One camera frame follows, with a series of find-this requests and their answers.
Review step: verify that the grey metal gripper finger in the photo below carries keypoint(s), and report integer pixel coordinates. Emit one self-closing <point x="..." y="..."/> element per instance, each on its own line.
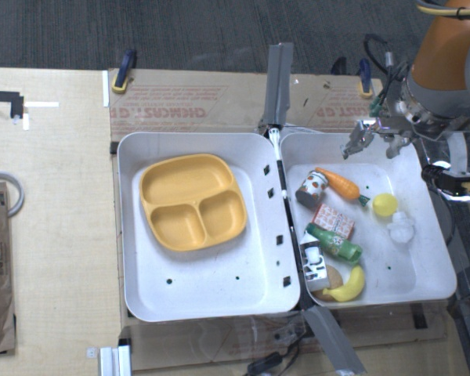
<point x="397" y="146"/>
<point x="358" y="137"/>

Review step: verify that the yellow banana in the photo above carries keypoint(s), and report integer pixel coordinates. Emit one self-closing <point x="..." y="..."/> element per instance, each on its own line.
<point x="354" y="286"/>

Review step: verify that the orange carrot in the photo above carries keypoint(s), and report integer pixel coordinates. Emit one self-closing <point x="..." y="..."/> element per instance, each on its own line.
<point x="341" y="184"/>

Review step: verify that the white can with orange print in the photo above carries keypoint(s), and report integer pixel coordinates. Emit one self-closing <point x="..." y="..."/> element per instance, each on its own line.
<point x="314" y="188"/>

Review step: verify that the yellow divided plate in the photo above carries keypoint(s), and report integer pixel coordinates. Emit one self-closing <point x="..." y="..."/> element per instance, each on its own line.
<point x="188" y="182"/>

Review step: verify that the brown cardboard board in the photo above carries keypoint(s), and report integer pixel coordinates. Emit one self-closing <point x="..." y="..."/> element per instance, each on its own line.
<point x="219" y="104"/>

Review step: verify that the white plastic tray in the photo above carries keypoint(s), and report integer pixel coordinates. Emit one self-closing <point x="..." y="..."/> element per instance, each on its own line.
<point x="203" y="284"/>
<point x="391" y="272"/>

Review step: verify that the green bottle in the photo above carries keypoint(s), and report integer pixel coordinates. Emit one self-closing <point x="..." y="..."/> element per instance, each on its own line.
<point x="337" y="245"/>

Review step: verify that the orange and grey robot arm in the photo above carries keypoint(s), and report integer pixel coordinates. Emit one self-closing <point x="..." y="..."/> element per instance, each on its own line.
<point x="442" y="45"/>

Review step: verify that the yellow lemon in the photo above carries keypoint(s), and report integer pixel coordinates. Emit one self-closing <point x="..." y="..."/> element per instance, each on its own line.
<point x="384" y="204"/>

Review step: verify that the orange and white carton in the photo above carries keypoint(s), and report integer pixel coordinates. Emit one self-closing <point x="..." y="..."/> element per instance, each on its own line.
<point x="333" y="221"/>

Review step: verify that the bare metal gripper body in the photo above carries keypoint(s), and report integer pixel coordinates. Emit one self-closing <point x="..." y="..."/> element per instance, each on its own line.
<point x="415" y="124"/>

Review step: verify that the white and black carton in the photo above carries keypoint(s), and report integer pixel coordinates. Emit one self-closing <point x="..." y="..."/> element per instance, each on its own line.
<point x="314" y="265"/>

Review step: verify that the brown round bread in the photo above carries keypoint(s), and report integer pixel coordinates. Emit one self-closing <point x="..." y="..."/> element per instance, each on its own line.
<point x="335" y="278"/>

